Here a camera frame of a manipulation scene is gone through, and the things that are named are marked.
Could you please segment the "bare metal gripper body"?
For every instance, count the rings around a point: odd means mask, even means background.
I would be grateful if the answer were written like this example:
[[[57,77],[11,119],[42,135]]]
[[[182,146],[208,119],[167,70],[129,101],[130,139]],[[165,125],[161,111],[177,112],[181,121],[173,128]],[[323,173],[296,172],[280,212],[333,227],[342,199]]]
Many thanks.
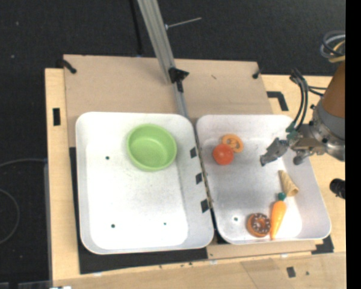
[[[308,150],[308,157],[327,154],[339,161],[345,161],[345,140],[334,135],[323,124],[310,122],[301,125],[299,130],[288,134],[288,143],[293,151]]]

